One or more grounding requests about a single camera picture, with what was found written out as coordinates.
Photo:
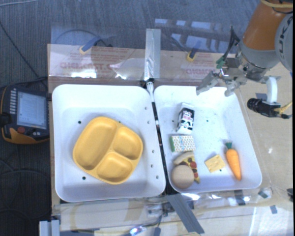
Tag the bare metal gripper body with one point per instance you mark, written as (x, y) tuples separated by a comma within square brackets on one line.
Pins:
[(238, 70)]

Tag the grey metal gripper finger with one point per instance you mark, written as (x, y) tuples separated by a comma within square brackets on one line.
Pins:
[(207, 82), (232, 86)]

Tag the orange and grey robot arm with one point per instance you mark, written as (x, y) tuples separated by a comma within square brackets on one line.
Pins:
[(263, 33)]

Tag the white cow print milk carton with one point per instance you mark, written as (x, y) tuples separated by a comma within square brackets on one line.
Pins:
[(186, 119)]

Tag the white plastic tray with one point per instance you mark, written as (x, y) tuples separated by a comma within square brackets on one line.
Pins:
[(216, 129), (71, 146)]

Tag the green and white packet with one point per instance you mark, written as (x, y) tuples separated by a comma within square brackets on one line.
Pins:
[(182, 143)]

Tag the orange carrot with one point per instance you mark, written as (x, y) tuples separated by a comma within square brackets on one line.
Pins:
[(233, 162)]

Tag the yellow cheese slice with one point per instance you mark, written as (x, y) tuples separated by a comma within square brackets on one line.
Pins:
[(214, 163)]

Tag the pizza slice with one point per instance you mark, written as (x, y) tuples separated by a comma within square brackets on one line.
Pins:
[(190, 161)]

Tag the round tan bread bun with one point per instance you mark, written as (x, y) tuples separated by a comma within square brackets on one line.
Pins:
[(182, 176)]

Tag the brown cardboard board red print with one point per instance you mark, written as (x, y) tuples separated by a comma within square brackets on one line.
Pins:
[(108, 65)]

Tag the yellow divided plate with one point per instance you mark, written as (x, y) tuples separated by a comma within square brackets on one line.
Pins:
[(108, 150)]

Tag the black cylinder on white bracket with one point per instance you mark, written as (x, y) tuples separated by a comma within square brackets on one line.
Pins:
[(266, 102)]

